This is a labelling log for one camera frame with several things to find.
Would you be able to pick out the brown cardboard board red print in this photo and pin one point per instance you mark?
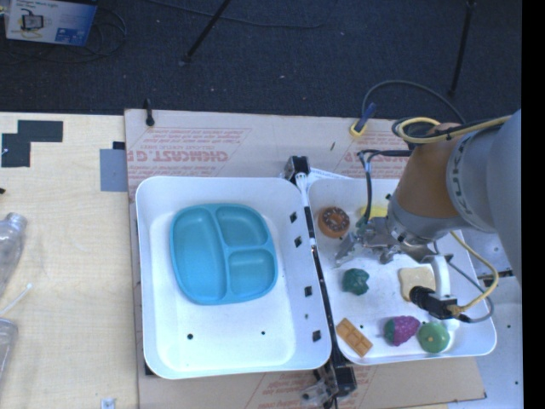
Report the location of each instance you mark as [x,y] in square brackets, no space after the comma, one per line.
[255,147]

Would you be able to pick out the white plastic tray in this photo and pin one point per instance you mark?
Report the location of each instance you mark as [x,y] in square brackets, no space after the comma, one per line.
[238,339]
[383,301]

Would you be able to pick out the orange biscuit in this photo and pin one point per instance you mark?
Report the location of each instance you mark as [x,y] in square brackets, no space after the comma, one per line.
[354,337]

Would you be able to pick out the clear plastic bottle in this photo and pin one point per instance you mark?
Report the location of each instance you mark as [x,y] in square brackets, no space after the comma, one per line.
[9,245]

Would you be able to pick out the white plastic strip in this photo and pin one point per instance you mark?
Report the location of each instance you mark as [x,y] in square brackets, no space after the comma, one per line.
[17,298]

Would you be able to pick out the pale yellow bread slice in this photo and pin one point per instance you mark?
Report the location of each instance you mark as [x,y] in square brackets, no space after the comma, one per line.
[415,277]

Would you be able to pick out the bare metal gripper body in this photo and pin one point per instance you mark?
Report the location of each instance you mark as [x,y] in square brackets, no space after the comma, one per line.
[383,237]

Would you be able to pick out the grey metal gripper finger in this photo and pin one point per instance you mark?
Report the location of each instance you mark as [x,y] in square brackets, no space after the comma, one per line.
[389,255]
[347,249]

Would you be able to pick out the blue and white carton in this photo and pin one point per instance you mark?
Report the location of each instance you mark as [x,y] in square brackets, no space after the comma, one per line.
[51,15]

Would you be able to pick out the black cylinder on white bracket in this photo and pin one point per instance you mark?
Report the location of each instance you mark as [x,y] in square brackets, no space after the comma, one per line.
[440,277]

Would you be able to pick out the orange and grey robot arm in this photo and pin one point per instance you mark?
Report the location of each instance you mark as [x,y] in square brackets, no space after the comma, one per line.
[481,177]

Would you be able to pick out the green broccoli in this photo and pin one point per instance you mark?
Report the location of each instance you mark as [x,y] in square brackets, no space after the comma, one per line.
[355,281]

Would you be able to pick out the green round fruit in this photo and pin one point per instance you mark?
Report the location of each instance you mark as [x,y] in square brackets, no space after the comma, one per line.
[432,337]

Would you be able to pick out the yellow banana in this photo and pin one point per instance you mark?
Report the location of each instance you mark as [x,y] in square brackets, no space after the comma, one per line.
[378,212]

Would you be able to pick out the blue divided plate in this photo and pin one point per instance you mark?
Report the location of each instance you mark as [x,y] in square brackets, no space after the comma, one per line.
[200,254]

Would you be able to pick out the purple grapes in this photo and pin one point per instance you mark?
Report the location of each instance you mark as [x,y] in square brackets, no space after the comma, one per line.
[402,330]

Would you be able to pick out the thin black and white rod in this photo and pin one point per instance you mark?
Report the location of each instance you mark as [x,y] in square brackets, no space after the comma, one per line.
[317,254]

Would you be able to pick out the brown doughnut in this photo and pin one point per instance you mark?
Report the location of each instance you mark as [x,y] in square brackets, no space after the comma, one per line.
[325,224]

